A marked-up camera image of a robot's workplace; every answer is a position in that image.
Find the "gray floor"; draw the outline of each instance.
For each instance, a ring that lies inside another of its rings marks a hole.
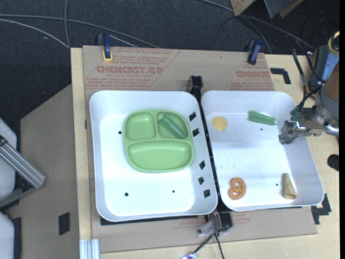
[[[63,22],[66,0],[0,0],[0,118],[11,127],[71,83],[70,52]],[[208,0],[230,8],[230,0]],[[6,15],[45,16],[48,18]],[[287,17],[270,18],[263,0],[243,15],[269,22],[313,47],[339,30],[340,0],[305,0]],[[113,46],[242,51],[257,30],[241,17],[198,0],[69,0],[67,18],[101,27],[67,23],[71,47],[94,45],[97,33],[108,32]],[[250,19],[267,39],[272,53],[291,54],[292,38]],[[145,43],[123,34],[144,40]],[[270,50],[264,45],[262,52]]]

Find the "blue object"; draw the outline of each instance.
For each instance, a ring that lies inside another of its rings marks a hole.
[[[262,46],[263,46],[263,43],[261,41],[256,40],[254,42],[254,45],[252,47],[252,51],[249,54],[248,60],[247,60],[247,62],[249,64],[255,65],[255,63],[257,62],[258,53],[259,53]]]
[[[103,34],[103,45],[104,45],[104,52],[105,52],[105,56],[106,58],[110,59],[111,56],[111,47],[110,47],[110,37],[109,34],[104,33]]]

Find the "pretzel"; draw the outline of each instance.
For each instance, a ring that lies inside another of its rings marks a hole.
[[[243,179],[241,178],[233,178],[230,180],[230,186],[229,189],[229,197],[233,200],[239,200],[241,199],[247,190],[246,184],[244,183]]]

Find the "white tray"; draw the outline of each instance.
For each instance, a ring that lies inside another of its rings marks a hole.
[[[290,111],[293,99],[282,92],[209,91],[202,96],[220,195],[235,211],[295,207],[319,204],[323,187],[306,138],[282,145],[278,135]],[[248,120],[248,111],[276,118],[277,125]],[[224,132],[212,125],[215,116],[228,121]],[[288,173],[297,192],[295,200],[282,194],[282,174]],[[240,177],[247,186],[239,200],[228,196],[230,180]]]
[[[192,95],[182,91],[99,91],[89,105],[96,207],[104,219],[116,222],[214,211],[218,196],[198,102]],[[190,131],[199,129],[193,137],[194,160],[183,170],[144,173],[127,161],[123,134],[119,134],[126,117],[135,111],[157,109],[178,112]],[[193,112],[196,117],[190,121]]]

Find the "green plate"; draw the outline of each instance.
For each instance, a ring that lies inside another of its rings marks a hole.
[[[181,139],[158,120],[167,117],[185,138]],[[186,120],[167,110],[143,110],[130,114],[123,129],[130,165],[142,172],[172,172],[188,167],[194,159],[192,136]]]

